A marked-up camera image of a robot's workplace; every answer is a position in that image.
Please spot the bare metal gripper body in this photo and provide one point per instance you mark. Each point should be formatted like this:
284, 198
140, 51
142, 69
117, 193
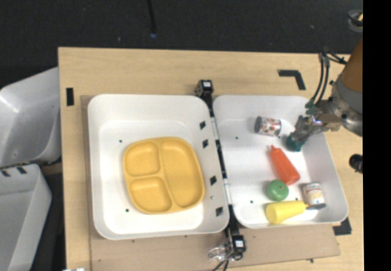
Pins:
342, 115

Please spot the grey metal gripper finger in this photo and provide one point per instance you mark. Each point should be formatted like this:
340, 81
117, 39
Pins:
299, 129
312, 128

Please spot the teal round toy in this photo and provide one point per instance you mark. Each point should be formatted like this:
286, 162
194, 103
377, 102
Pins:
294, 144

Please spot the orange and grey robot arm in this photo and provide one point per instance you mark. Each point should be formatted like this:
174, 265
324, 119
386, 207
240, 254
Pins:
352, 74

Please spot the white can with red print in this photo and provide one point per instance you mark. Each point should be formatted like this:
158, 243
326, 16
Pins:
270, 126

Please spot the orange squeeze bottle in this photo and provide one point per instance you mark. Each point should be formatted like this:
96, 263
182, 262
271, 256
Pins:
284, 167

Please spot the white plastic tray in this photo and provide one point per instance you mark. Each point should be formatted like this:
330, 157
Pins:
152, 224
247, 166

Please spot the white can with beige label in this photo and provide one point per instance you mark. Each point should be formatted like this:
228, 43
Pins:
314, 194

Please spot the green apple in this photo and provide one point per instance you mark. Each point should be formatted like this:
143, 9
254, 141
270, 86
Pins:
277, 191

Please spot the thin black and white rod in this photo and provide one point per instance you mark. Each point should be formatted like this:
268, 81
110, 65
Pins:
220, 157

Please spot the yellow squeeze bottle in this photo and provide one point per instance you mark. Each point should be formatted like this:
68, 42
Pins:
282, 211

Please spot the yellow divided plate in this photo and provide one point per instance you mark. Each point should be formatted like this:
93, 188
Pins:
163, 175

